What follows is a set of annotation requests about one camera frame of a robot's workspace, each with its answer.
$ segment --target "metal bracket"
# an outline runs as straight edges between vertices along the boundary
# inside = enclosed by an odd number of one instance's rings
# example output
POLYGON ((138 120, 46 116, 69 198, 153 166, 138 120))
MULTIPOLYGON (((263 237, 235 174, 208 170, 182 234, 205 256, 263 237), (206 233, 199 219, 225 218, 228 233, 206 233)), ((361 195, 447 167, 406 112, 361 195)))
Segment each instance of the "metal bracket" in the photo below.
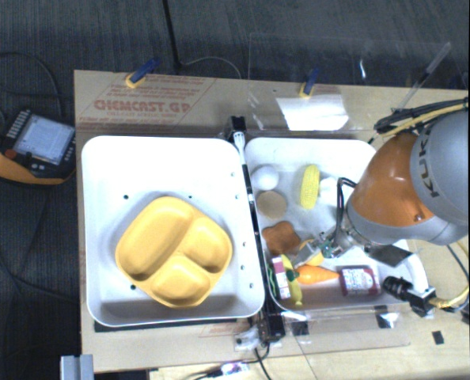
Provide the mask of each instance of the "metal bracket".
POLYGON ((223 135, 229 143, 233 143, 233 134, 235 132, 246 132, 245 118, 242 116, 231 116, 226 122, 223 135))
POLYGON ((94 380, 93 355, 61 356, 61 380, 94 380))

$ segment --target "toy carrot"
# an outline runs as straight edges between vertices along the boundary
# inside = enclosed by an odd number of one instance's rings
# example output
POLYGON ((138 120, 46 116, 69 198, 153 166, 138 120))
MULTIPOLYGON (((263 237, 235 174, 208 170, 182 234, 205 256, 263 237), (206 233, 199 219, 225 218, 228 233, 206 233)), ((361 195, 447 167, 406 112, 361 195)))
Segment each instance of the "toy carrot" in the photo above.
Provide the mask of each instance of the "toy carrot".
POLYGON ((322 268, 321 266, 309 266, 304 264, 295 270, 297 281, 301 284, 313 284, 337 279, 339 273, 322 268))

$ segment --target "device screen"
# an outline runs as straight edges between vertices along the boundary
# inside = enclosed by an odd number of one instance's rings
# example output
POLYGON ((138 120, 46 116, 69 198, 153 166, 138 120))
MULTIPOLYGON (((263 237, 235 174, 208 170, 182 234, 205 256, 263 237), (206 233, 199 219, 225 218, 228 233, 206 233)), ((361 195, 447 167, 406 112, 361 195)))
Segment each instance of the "device screen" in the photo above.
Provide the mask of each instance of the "device screen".
POLYGON ((58 165, 74 133, 75 129, 69 125, 32 115, 13 149, 58 165))

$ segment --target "white tray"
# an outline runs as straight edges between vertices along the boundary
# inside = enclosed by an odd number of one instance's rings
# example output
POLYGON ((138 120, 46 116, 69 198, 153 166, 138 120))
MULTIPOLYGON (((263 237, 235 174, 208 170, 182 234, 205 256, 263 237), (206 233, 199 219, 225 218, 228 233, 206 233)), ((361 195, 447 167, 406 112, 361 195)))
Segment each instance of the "white tray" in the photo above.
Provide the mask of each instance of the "white tray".
POLYGON ((221 139, 99 136, 81 154, 87 306, 103 325, 248 317, 264 288, 240 159, 221 139), (207 299, 172 309, 153 300, 116 266, 116 245, 136 215, 160 196, 188 201, 230 236, 233 257, 207 299))
MULTIPOLYGON (((288 207, 279 220, 269 219, 257 213, 260 232, 279 221, 291 222, 302 241, 316 237, 321 231, 335 226, 336 181, 346 177, 358 182, 373 157, 375 149, 366 142, 351 139, 292 139, 256 138, 245 147, 245 158, 249 173, 262 165, 271 165, 279 172, 279 184, 275 191, 286 198, 288 207), (320 196, 312 210, 299 204, 301 179, 307 165, 314 164, 320 169, 320 196)), ((344 186, 344 200, 347 202, 352 189, 344 186)), ((261 191, 255 189, 255 198, 261 191)), ((271 255, 263 235, 263 250, 271 265, 271 255)), ((396 246, 408 249, 406 241, 396 246)), ((359 247, 348 250, 341 257, 325 260, 322 266, 336 270, 342 266, 367 265, 377 274, 380 284, 386 276, 403 277, 412 282, 415 289, 424 291, 428 287, 425 271, 416 255, 410 256, 397 268, 370 259, 359 247)), ((334 310, 340 308, 397 304, 399 300, 389 294, 343 296, 338 280, 313 285, 301 285, 302 307, 296 307, 289 300, 275 300, 285 310, 334 310)))

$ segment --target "wooden table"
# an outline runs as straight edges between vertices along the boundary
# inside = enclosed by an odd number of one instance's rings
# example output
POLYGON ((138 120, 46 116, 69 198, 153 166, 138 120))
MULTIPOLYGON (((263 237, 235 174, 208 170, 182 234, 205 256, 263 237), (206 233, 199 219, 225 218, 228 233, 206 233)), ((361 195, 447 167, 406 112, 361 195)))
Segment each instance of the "wooden table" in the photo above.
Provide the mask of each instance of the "wooden table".
MULTIPOLYGON (((150 378, 159 379, 188 378, 219 363, 253 359, 250 351, 235 350, 234 334, 248 328, 246 320, 159 329, 95 330, 85 300, 81 149, 92 137, 106 134, 217 136, 230 116, 243 116, 248 127, 255 130, 263 123, 270 132, 286 133, 286 123, 275 98, 293 97, 299 86, 151 75, 141 89, 131 90, 125 87, 124 77, 125 74, 110 72, 75 71, 82 353, 93 355, 96 373, 159 368, 149 374, 150 378)), ((319 85, 316 89, 318 94, 340 97, 350 117, 347 125, 332 137, 365 141, 372 136, 374 123, 387 116, 407 92, 404 88, 348 85, 319 85)), ((466 95, 458 90, 421 89, 409 105, 466 95)), ((378 148, 381 143, 377 139, 374 146, 378 148)), ((463 273, 446 248, 423 241, 410 241, 410 246, 419 252, 429 283, 436 287, 440 297, 453 297, 464 288, 463 273)), ((458 253, 467 263, 467 258, 458 253)), ((318 325, 332 322, 331 317, 326 321, 319 319, 318 325)), ((469 325, 459 313, 437 311, 433 318, 424 319, 403 306, 394 329, 368 325, 359 330, 318 333, 307 344, 303 337, 293 336, 287 328, 286 336, 272 346, 264 360, 271 378, 470 376, 469 325), (439 332, 444 339, 442 344, 434 340, 434 333, 439 332)), ((251 370, 238 374, 238 378, 264 378, 264 374, 258 364, 252 364, 251 370)))

